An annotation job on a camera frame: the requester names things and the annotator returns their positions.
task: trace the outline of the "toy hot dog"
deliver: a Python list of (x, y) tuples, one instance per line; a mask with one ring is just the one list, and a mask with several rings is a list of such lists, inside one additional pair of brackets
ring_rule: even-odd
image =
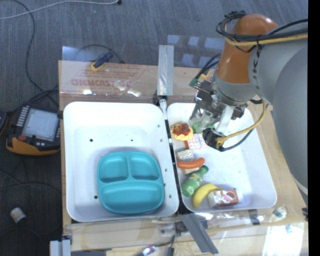
[(205, 163), (205, 159), (203, 157), (199, 157), (193, 161), (177, 161), (176, 166), (181, 169), (192, 169), (196, 167), (200, 167)]

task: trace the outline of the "teal plate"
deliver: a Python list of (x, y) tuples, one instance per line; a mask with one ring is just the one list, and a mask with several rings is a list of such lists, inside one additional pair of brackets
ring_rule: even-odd
[(157, 160), (140, 151), (118, 151), (101, 158), (97, 167), (101, 204), (115, 214), (142, 214), (159, 208), (165, 199)]

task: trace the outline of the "green bottle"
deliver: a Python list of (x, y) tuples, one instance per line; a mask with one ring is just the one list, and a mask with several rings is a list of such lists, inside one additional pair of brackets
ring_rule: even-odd
[(182, 194), (186, 197), (191, 197), (197, 188), (201, 185), (204, 175), (208, 172), (208, 167), (202, 165), (201, 168), (188, 177), (184, 184), (181, 186)]

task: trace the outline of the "toy food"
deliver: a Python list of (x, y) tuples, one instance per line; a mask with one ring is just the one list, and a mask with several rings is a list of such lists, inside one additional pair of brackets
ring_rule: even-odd
[(204, 200), (204, 198), (212, 191), (215, 190), (222, 190), (221, 187), (217, 187), (216, 185), (212, 184), (212, 183), (208, 183), (205, 185), (200, 186), (194, 193), (192, 196), (192, 204), (194, 208), (198, 208), (202, 201)]
[(194, 135), (194, 131), (186, 122), (173, 125), (170, 131), (171, 137), (180, 141), (189, 140)]
[(199, 157), (193, 161), (177, 161), (176, 166), (181, 169), (193, 169), (202, 166), (205, 163), (203, 157)]
[(195, 133), (193, 136), (184, 141), (185, 147), (190, 150), (205, 150), (209, 146), (206, 144), (202, 133)]
[(192, 161), (194, 159), (194, 154), (190, 149), (185, 149), (176, 153), (176, 158), (179, 161)]
[(191, 168), (191, 169), (181, 169), (183, 175), (188, 175), (188, 174), (194, 173), (198, 170), (200, 170), (200, 167)]
[(203, 165), (200, 170), (191, 173), (188, 179), (181, 186), (182, 194), (186, 197), (191, 197), (196, 189), (201, 185), (204, 175), (208, 170), (208, 167)]
[(214, 190), (207, 195), (209, 206), (226, 206), (236, 204), (242, 199), (242, 194), (236, 189)]

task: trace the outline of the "toy banana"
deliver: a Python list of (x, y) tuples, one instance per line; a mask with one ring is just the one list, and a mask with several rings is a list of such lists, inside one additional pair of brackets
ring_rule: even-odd
[(217, 187), (216, 185), (212, 183), (208, 183), (205, 185), (200, 186), (194, 193), (192, 197), (192, 204), (194, 208), (198, 208), (204, 198), (212, 191), (214, 190), (222, 190), (221, 187)]

